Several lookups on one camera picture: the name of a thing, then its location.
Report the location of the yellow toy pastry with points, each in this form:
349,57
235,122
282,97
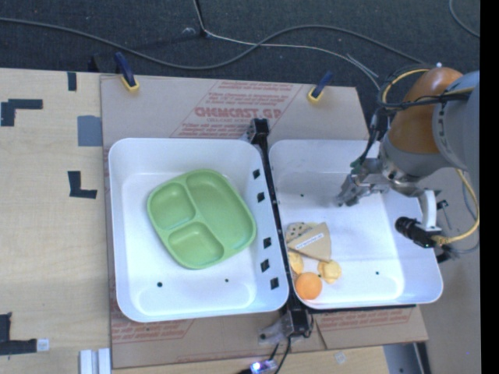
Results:
297,262
330,271

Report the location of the thin black rod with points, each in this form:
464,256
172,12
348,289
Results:
274,209

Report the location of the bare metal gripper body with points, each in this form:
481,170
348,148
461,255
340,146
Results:
376,175

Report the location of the tan pizza slice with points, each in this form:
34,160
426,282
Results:
316,244

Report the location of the white plastic tray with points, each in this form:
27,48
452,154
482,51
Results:
187,286
362,240

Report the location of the orange toy fruit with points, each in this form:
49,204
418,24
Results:
308,286

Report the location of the brown cardboard board, red print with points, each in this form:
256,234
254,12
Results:
175,107

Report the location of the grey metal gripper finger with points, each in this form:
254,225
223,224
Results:
344,193
359,194

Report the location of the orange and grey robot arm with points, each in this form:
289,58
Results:
417,123

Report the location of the black cylinder on white bracket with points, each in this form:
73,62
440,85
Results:
415,230

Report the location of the tan chocolate chip biscuit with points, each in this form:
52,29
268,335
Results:
294,231

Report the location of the green divided plate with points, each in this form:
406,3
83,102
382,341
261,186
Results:
202,216

